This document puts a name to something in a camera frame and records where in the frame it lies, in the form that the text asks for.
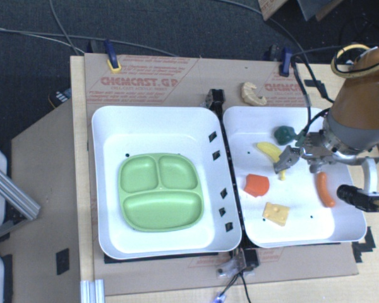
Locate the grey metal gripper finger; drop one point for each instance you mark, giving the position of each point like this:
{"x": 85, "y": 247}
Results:
{"x": 287, "y": 159}
{"x": 316, "y": 168}

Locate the yellow banana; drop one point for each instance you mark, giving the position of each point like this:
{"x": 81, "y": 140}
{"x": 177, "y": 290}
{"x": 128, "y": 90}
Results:
{"x": 268, "y": 150}

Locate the green divided plate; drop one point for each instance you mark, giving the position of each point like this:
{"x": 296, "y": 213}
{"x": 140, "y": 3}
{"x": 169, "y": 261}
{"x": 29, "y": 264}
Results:
{"x": 161, "y": 192}

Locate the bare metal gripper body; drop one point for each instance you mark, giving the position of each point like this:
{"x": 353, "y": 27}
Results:
{"x": 319, "y": 148}

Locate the yellow cheese slice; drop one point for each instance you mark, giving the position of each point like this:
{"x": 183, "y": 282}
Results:
{"x": 275, "y": 214}

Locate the beige croissant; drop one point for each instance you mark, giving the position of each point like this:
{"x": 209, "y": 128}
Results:
{"x": 249, "y": 95}

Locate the black cylinder on white bracket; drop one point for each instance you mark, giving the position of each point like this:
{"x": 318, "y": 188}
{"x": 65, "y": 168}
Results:
{"x": 361, "y": 188}

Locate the white plastic tray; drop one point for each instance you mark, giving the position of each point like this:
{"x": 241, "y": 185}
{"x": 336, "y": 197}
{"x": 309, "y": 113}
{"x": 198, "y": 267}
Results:
{"x": 303, "y": 232}
{"x": 139, "y": 122}

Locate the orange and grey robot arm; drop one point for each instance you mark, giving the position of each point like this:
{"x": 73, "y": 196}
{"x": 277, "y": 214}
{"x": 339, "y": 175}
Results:
{"x": 360, "y": 106}

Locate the orange sausage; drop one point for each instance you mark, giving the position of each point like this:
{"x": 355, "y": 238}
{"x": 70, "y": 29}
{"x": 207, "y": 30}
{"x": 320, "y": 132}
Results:
{"x": 323, "y": 189}

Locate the dark green broccoli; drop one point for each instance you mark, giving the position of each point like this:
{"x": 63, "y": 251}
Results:
{"x": 284, "y": 134}

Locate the brown cardboard board red print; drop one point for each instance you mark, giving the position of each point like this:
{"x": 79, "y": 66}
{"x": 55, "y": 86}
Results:
{"x": 183, "y": 77}

